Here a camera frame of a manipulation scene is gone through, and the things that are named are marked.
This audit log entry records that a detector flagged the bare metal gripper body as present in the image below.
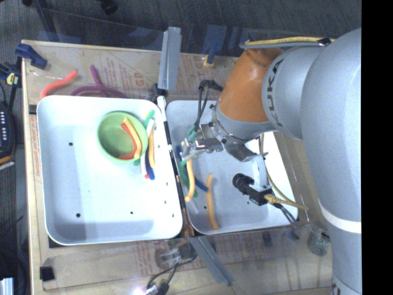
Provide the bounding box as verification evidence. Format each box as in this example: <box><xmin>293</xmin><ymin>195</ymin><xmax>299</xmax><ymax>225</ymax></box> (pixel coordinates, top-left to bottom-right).
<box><xmin>192</xmin><ymin>122</ymin><xmax>258</xmax><ymax>163</ymax></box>

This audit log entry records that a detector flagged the thin black and white rod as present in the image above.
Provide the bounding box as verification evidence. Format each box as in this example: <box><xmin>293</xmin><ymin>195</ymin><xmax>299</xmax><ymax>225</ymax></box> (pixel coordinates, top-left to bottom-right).
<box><xmin>156</xmin><ymin>95</ymin><xmax>195</xmax><ymax>237</ymax></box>

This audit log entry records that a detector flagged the white plastic tray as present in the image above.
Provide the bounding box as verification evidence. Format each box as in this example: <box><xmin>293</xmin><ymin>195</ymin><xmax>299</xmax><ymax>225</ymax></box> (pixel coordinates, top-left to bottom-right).
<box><xmin>165</xmin><ymin>99</ymin><xmax>300</xmax><ymax>237</ymax></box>
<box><xmin>36</xmin><ymin>95</ymin><xmax>184</xmax><ymax>246</ymax></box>

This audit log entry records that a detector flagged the green bowl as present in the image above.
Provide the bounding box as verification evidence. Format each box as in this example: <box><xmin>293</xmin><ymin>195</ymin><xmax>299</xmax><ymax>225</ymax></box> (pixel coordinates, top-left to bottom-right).
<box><xmin>96</xmin><ymin>111</ymin><xmax>149</xmax><ymax>166</ymax></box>

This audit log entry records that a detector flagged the brown cardboard board red print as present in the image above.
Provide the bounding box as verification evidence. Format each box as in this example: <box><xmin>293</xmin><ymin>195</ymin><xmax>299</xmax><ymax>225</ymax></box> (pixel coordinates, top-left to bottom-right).
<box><xmin>21</xmin><ymin>40</ymin><xmax>333</xmax><ymax>292</ymax></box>

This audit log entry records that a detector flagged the green rope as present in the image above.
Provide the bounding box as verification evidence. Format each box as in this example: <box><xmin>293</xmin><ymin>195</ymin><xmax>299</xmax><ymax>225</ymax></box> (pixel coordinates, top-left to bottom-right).
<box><xmin>142</xmin><ymin>109</ymin><xmax>156</xmax><ymax>129</ymax></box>
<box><xmin>179</xmin><ymin>159</ymin><xmax>192</xmax><ymax>191</ymax></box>

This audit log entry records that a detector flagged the blue rope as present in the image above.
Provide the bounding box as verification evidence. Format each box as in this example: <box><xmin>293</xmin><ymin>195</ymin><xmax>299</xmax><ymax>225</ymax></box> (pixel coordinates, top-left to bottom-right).
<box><xmin>176</xmin><ymin>146</ymin><xmax>209</xmax><ymax>194</ymax></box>
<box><xmin>144</xmin><ymin>147</ymin><xmax>156</xmax><ymax>181</ymax></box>

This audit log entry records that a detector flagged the orange-yellow rope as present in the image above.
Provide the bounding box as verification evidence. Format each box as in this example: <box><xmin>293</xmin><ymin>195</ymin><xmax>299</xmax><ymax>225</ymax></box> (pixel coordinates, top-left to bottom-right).
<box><xmin>147</xmin><ymin>130</ymin><xmax>157</xmax><ymax>168</ymax></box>
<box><xmin>204</xmin><ymin>173</ymin><xmax>220</xmax><ymax>230</ymax></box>

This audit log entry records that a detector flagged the white rope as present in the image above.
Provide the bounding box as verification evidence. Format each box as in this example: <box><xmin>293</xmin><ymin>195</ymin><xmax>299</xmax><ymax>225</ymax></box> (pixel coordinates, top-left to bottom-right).
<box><xmin>139</xmin><ymin>122</ymin><xmax>155</xmax><ymax>177</ymax></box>

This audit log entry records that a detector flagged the red-orange rope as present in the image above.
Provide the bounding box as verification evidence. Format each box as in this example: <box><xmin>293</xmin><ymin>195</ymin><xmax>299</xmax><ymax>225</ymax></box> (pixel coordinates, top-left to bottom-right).
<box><xmin>117</xmin><ymin>122</ymin><xmax>138</xmax><ymax>161</ymax></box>

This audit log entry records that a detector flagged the black cylinder on white bracket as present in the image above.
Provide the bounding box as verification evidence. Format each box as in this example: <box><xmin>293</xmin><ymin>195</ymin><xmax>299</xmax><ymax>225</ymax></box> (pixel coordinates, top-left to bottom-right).
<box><xmin>227</xmin><ymin>147</ymin><xmax>274</xmax><ymax>207</ymax></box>

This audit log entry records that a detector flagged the purple rope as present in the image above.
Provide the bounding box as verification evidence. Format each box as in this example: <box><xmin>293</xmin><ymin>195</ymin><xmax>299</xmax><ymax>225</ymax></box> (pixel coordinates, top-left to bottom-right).
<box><xmin>70</xmin><ymin>65</ymin><xmax>129</xmax><ymax>100</ymax></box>

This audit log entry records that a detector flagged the orange rope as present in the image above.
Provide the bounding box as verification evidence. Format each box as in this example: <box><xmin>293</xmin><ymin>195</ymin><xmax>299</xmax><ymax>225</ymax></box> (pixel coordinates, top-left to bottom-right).
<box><xmin>39</xmin><ymin>69</ymin><xmax>79</xmax><ymax>100</ymax></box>

